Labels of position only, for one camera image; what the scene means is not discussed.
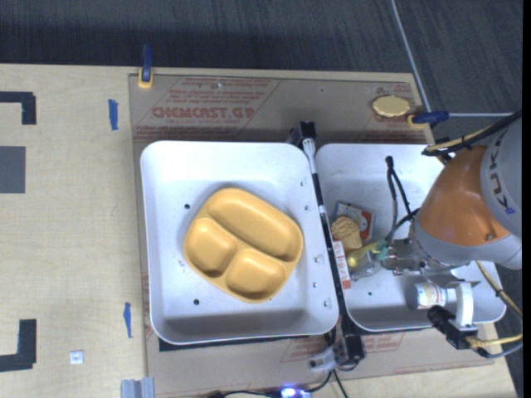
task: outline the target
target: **blue tape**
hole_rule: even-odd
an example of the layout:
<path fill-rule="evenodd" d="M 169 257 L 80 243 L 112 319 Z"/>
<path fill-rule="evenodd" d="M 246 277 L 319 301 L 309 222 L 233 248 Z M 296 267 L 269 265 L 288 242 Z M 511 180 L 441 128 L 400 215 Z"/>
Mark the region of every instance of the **blue tape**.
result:
<path fill-rule="evenodd" d="M 109 99 L 109 120 L 113 131 L 118 129 L 118 103 Z"/>
<path fill-rule="evenodd" d="M 124 320 L 127 327 L 127 337 L 130 339 L 133 335 L 131 334 L 131 304 L 129 302 L 125 303 Z"/>

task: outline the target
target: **black corner marker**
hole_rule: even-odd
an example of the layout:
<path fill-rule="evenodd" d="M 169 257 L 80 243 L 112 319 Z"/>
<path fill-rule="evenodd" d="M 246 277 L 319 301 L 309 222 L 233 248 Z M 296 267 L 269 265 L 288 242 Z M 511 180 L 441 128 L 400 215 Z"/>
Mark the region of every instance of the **black corner marker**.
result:
<path fill-rule="evenodd" d="M 32 369 L 35 362 L 37 362 L 37 321 L 20 320 L 17 353 L 0 356 L 0 372 Z"/>
<path fill-rule="evenodd" d="M 22 125 L 37 123 L 37 103 L 30 91 L 0 91 L 0 103 L 20 103 L 22 105 Z"/>

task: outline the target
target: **white plastic tray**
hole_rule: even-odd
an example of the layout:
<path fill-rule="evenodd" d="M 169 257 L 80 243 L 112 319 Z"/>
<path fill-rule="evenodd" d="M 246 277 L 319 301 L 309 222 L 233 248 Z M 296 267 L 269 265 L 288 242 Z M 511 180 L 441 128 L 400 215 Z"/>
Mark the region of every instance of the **white plastic tray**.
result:
<path fill-rule="evenodd" d="M 150 315 L 164 341 L 183 345 L 322 334 L 339 317 L 306 156 L 286 143 L 150 144 L 140 159 L 149 258 Z M 203 203 L 239 187 L 297 222 L 304 250 L 282 290 L 245 303 L 188 266 L 183 239 Z"/>
<path fill-rule="evenodd" d="M 327 144 L 320 148 L 316 155 L 316 169 L 329 219 L 334 219 L 338 201 L 346 201 L 375 214 L 373 240 L 384 237 L 392 224 L 385 157 L 393 156 L 395 170 L 414 210 L 423 203 L 443 168 L 436 158 L 421 155 L 424 147 L 411 144 Z M 405 215 L 400 202 L 399 218 Z M 406 223 L 395 238 L 407 237 L 408 229 Z M 484 262 L 484 265 L 499 282 L 494 264 Z M 476 323 L 493 322 L 504 315 L 504 304 L 495 297 L 475 263 L 454 269 L 452 273 L 460 279 L 480 281 L 473 288 Z M 391 271 L 381 269 L 372 277 L 353 282 L 352 288 L 345 291 L 349 314 L 356 324 L 373 332 L 430 327 L 426 310 L 409 309 L 405 299 L 407 286 L 423 281 L 419 274 L 395 276 Z M 455 303 L 447 305 L 450 311 L 456 311 Z"/>

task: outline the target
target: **wooden table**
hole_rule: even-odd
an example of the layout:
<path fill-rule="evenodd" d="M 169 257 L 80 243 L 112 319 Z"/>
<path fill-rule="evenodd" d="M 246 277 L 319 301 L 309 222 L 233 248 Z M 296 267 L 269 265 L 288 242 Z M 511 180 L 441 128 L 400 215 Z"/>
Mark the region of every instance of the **wooden table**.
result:
<path fill-rule="evenodd" d="M 19 320 L 37 320 L 37 363 L 0 372 L 0 396 L 107 398 L 122 379 L 148 375 L 143 314 L 132 311 L 132 338 L 123 316 L 124 303 L 143 305 L 127 81 L 136 71 L 0 66 L 0 91 L 37 97 L 36 125 L 21 124 L 20 104 L 0 104 L 0 146 L 26 148 L 25 193 L 0 193 L 0 355 L 17 353 Z M 71 364 L 78 350 L 85 363 Z M 344 385 L 353 398 L 515 396 L 504 359 Z"/>

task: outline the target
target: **gray square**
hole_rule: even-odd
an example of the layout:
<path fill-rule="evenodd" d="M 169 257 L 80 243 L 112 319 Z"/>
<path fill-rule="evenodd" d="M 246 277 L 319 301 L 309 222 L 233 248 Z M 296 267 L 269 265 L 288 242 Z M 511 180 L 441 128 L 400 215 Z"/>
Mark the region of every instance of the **gray square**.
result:
<path fill-rule="evenodd" d="M 0 193 L 26 193 L 26 148 L 0 146 Z"/>

